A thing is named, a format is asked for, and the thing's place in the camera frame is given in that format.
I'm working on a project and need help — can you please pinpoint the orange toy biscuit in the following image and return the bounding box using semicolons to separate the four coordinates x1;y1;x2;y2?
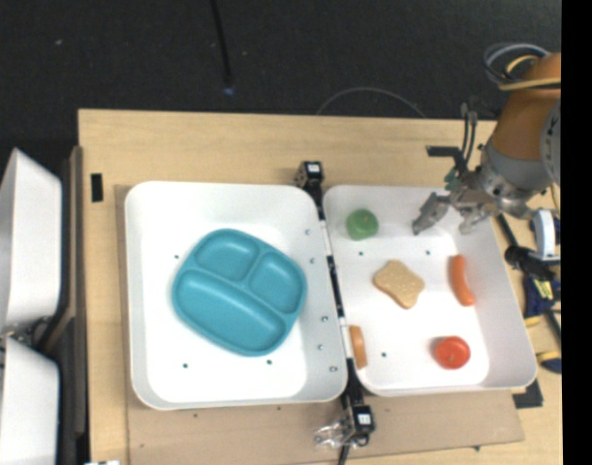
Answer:
349;325;368;370

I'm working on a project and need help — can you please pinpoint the tan toy bread slice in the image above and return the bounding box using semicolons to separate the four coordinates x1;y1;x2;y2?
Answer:
372;259;426;310

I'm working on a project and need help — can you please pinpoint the red toy tomato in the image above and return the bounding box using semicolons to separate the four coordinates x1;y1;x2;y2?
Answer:
433;335;472;371

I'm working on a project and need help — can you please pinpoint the green toy apple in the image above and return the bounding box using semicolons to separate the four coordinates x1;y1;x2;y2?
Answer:
345;208;380;241

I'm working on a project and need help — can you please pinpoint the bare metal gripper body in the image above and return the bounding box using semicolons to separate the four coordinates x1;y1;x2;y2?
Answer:
451;168;539;220

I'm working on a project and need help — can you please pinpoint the blue divided plate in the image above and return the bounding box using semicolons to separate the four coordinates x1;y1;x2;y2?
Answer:
171;228;308;357

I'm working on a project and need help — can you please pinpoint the thin black and white rod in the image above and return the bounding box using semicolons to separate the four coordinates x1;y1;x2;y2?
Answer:
310;185;365;409

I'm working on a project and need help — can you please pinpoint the black cylinder on white bracket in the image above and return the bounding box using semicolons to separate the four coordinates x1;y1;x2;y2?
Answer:
504;209;562;276

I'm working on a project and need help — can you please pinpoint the black block with thin wires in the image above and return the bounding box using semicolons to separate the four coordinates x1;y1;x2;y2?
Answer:
294;160;325;188
344;403;376;436

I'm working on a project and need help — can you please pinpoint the white plastic tray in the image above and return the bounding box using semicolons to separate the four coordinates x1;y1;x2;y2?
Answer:
124;180;349;411
322;184;539;398

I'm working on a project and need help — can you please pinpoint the orange toy sausage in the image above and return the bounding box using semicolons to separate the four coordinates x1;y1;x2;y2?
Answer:
450;254;476;307

